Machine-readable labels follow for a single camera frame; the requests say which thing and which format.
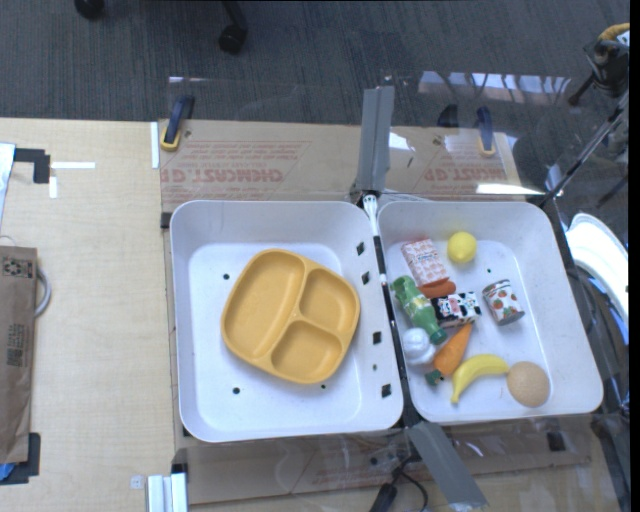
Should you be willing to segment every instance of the chair wheel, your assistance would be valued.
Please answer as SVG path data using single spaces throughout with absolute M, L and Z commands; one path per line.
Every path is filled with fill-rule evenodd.
M 76 11 L 87 19 L 100 16 L 104 9 L 104 0 L 75 0 Z
M 242 45 L 247 39 L 247 32 L 237 25 L 229 25 L 222 31 L 218 39 L 218 44 L 223 52 L 236 54 L 242 49 Z

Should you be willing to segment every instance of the pink package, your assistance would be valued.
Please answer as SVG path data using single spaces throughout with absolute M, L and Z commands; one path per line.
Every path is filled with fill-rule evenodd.
M 438 251 L 430 239 L 407 242 L 400 247 L 417 286 L 432 285 L 449 279 Z

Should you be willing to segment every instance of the brown package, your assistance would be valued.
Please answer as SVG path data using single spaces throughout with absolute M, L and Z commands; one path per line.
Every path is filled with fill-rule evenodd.
M 0 464 L 28 459 L 36 258 L 0 246 Z

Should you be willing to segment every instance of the tin can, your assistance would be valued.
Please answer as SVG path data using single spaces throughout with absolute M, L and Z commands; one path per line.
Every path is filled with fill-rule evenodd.
M 524 316 L 522 306 L 511 288 L 509 279 L 502 279 L 485 286 L 482 296 L 498 325 L 510 324 Z

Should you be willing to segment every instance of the yellow banana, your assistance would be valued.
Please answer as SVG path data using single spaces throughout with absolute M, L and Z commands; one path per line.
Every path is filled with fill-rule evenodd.
M 478 377 L 499 375 L 508 371 L 509 365 L 507 362 L 493 354 L 478 354 L 465 359 L 451 376 L 451 383 L 453 384 L 451 403 L 457 404 L 460 394 Z

